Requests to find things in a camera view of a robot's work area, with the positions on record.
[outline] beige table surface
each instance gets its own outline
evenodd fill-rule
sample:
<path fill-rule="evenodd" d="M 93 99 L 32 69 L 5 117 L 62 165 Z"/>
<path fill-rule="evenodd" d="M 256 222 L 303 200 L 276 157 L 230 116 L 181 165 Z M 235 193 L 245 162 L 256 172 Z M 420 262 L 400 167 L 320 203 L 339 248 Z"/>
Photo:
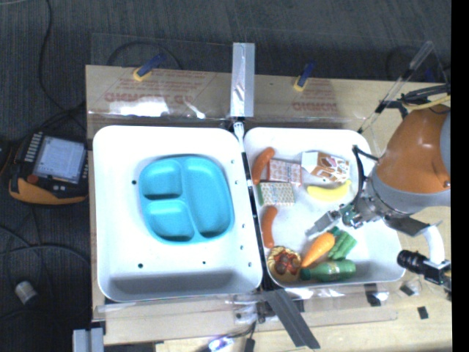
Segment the beige table surface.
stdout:
<path fill-rule="evenodd" d="M 115 69 L 109 67 L 88 67 L 87 75 L 101 74 L 100 79 L 114 76 Z M 219 75 L 219 87 L 229 87 L 230 75 Z M 268 92 L 272 95 L 282 94 L 285 88 L 291 88 L 292 79 L 278 76 L 256 76 L 256 82 L 268 83 Z M 87 90 L 93 89 L 99 79 L 87 77 Z M 345 114 L 353 114 L 354 109 L 367 116 L 376 107 L 377 102 L 391 88 L 392 82 L 386 81 L 355 81 L 328 80 L 333 90 L 335 100 L 348 106 L 350 110 Z M 427 87 L 428 84 L 407 83 L 402 92 Z M 87 105 L 90 109 L 93 95 L 87 93 Z M 385 147 L 391 134 L 400 122 L 397 111 L 385 111 L 374 124 L 372 130 L 365 132 L 375 155 Z M 104 125 L 117 124 L 114 118 L 111 122 L 100 120 L 93 114 L 88 115 L 89 139 Z M 92 165 L 92 151 L 90 159 L 90 216 L 92 243 L 92 297 L 95 309 L 95 320 L 101 319 L 102 314 L 97 309 L 103 308 L 104 295 L 97 284 L 96 265 L 96 223 L 94 178 Z M 442 221 L 438 227 L 443 237 L 446 259 L 451 260 L 451 209 L 427 208 L 414 216 L 426 223 Z M 428 255 L 428 246 L 424 237 L 408 237 L 399 233 L 403 249 L 419 251 Z M 396 291 L 391 292 L 389 305 L 383 309 L 375 307 L 357 307 L 338 312 L 312 313 L 311 327 L 318 339 L 322 351 L 452 351 L 452 306 L 443 291 L 415 274 L 406 273 L 403 281 L 416 282 L 421 286 L 417 296 L 406 296 Z M 421 319 L 419 307 L 425 307 L 428 318 Z M 222 299 L 207 300 L 195 307 L 182 302 L 181 304 L 153 304 L 128 307 L 120 312 L 106 313 L 105 345 L 133 344 L 138 342 L 154 342 L 156 351 L 199 351 L 217 334 L 226 331 L 239 331 L 246 328 L 239 324 L 233 325 L 232 311 L 224 306 Z M 296 348 L 288 333 L 280 322 L 258 324 L 254 332 L 256 352 L 302 351 L 308 348 Z M 243 351 L 244 337 L 234 340 L 234 345 L 224 351 Z"/>

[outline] blue plate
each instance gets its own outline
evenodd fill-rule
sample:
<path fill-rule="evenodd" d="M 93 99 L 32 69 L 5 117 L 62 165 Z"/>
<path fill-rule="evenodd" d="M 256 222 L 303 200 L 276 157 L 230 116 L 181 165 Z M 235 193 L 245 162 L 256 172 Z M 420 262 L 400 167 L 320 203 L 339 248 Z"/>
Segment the blue plate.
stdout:
<path fill-rule="evenodd" d="M 208 158 L 157 160 L 142 170 L 139 192 L 145 224 L 164 243 L 211 241 L 229 231 L 235 220 L 226 178 Z"/>

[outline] sausage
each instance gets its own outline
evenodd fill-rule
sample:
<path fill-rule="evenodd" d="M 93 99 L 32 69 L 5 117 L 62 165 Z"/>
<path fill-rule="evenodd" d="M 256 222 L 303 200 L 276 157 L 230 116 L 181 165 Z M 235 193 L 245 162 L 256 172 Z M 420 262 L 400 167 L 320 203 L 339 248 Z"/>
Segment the sausage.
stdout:
<path fill-rule="evenodd" d="M 273 158 L 276 151 L 272 147 L 264 149 L 256 158 L 252 167 L 251 178 L 254 185 L 257 185 L 261 181 L 262 170 L 267 166 L 269 160 Z"/>
<path fill-rule="evenodd" d="M 272 236 L 272 224 L 277 216 L 277 212 L 275 206 L 269 206 L 261 220 L 262 240 L 264 241 L 264 246 L 269 249 L 275 246 Z"/>

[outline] wooden table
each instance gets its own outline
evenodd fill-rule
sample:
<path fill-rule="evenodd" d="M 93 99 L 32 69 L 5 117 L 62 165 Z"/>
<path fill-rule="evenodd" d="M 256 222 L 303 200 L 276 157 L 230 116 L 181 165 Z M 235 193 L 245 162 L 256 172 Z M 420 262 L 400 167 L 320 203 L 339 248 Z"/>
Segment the wooden table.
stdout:
<path fill-rule="evenodd" d="M 199 110 L 203 109 L 203 103 L 208 103 L 210 108 L 214 106 L 211 97 L 215 98 L 217 103 L 229 103 L 231 75 L 203 73 L 203 76 L 197 78 L 197 74 L 195 73 L 194 76 L 194 73 L 171 71 L 171 77 L 177 75 L 179 80 L 187 81 L 186 83 L 196 83 L 193 84 L 192 89 L 187 87 L 177 91 L 178 98 L 187 98 L 186 100 L 192 102 L 193 106 Z M 114 114 L 110 119 L 106 115 L 106 111 L 103 112 L 103 110 L 100 113 L 90 113 L 105 105 L 105 103 L 103 104 L 104 95 L 112 87 L 115 88 L 116 85 L 119 85 L 119 80 L 122 81 L 124 74 L 128 75 L 129 72 L 118 67 L 89 66 L 86 69 L 89 111 L 88 138 L 90 143 L 96 131 L 103 126 L 129 123 L 128 117 L 119 118 L 119 115 Z M 363 118 L 374 110 L 378 100 L 386 94 L 393 84 L 385 81 L 312 80 L 309 85 L 310 93 L 306 93 L 303 99 L 299 99 L 298 94 L 292 90 L 293 81 L 289 77 L 256 76 L 256 106 L 259 109 L 255 113 L 257 111 L 271 111 L 275 121 L 277 118 L 280 119 L 281 116 L 287 115 L 291 117 L 290 121 L 296 122 L 296 119 L 304 117 L 308 113 L 311 115 L 321 114 L 320 109 L 322 109 L 327 113 L 332 111 L 333 114 L 336 114 L 341 127 L 356 130 Z M 402 92 L 428 86 L 428 84 L 407 83 Z M 174 97 L 171 95 L 171 90 L 166 97 Z M 149 123 L 145 119 L 140 119 L 140 121 Z M 382 153 L 386 142 L 400 121 L 401 117 L 397 111 L 386 110 L 373 125 L 373 129 L 365 132 L 364 136 L 370 142 L 370 147 L 375 155 Z M 95 320 L 103 318 L 106 320 L 104 344 L 152 342 L 155 343 L 155 350 L 158 352 L 192 352 L 204 347 L 219 334 L 246 329 L 247 325 L 236 322 L 232 306 L 226 303 L 225 298 L 211 298 L 195 302 L 187 300 L 157 301 L 156 303 L 140 303 L 136 306 L 129 306 L 129 304 L 104 306 L 105 296 L 97 284 L 92 151 L 89 151 L 89 160 L 92 298 Z M 438 228 L 443 237 L 447 260 L 451 260 L 450 214 L 450 208 L 436 207 L 427 208 L 414 215 L 416 219 L 426 223 L 442 221 Z M 424 255 L 429 254 L 424 237 L 411 238 L 398 233 L 403 249 L 413 252 L 419 251 Z M 402 282 L 412 282 L 420 286 L 420 293 L 416 296 L 405 295 L 399 291 L 400 282 L 396 283 L 394 288 L 389 291 L 388 301 L 384 307 L 358 304 L 357 306 L 348 306 L 346 309 L 336 307 L 331 311 L 326 307 L 307 312 L 305 319 L 310 326 L 312 325 L 311 329 L 321 345 L 321 350 L 331 352 L 451 351 L 452 309 L 451 302 L 445 298 L 443 290 L 408 272 Z M 428 318 L 422 319 L 419 315 L 418 308 L 422 307 L 427 311 Z M 307 349 L 296 348 L 278 320 L 258 323 L 254 339 L 256 352 Z M 243 351 L 245 337 L 236 338 L 234 341 L 234 345 L 225 351 Z"/>

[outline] white tray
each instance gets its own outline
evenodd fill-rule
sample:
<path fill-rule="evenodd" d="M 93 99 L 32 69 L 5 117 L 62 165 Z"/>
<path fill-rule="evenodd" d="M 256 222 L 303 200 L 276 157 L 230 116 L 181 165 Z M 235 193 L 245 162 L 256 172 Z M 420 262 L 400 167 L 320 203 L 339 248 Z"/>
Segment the white tray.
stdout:
<path fill-rule="evenodd" d="M 149 163 L 179 154 L 205 155 L 222 168 L 234 225 L 220 238 L 195 244 L 151 236 L 133 184 Z M 109 126 L 93 140 L 97 280 L 114 301 L 248 293 L 262 265 L 239 144 L 217 128 Z"/>
<path fill-rule="evenodd" d="M 305 231 L 312 227 L 315 221 L 329 210 L 337 210 L 339 204 L 347 204 L 357 191 L 358 171 L 352 146 L 356 144 L 366 153 L 369 145 L 362 135 L 348 130 L 339 129 L 302 129 L 302 128 L 253 128 L 245 135 L 245 150 L 249 165 L 252 168 L 257 156 L 266 148 L 272 147 L 276 154 L 274 158 L 285 161 L 301 162 L 303 151 L 323 151 L 346 159 L 350 162 L 350 179 L 352 185 L 349 194 L 337 203 L 323 202 L 313 199 L 305 187 L 294 187 L 295 204 L 293 206 L 278 207 L 278 214 L 273 223 L 273 239 L 276 245 L 285 246 L 295 252 L 304 254 L 309 247 Z M 361 157 L 365 175 L 372 170 L 374 162 Z M 264 211 L 259 204 L 259 194 L 256 195 L 256 206 L 259 219 Z M 387 227 L 384 222 L 368 223 L 360 229 L 345 227 L 342 222 L 338 227 L 346 230 L 358 241 L 358 244 L 347 256 L 357 266 L 357 273 L 353 278 L 340 282 L 310 283 L 310 282 L 279 282 L 283 287 L 324 287 L 343 284 L 366 284 L 378 282 L 394 282 L 399 280 L 405 269 L 397 264 L 397 255 L 401 251 L 401 244 L 397 232 Z M 265 249 L 266 258 L 269 249 Z"/>

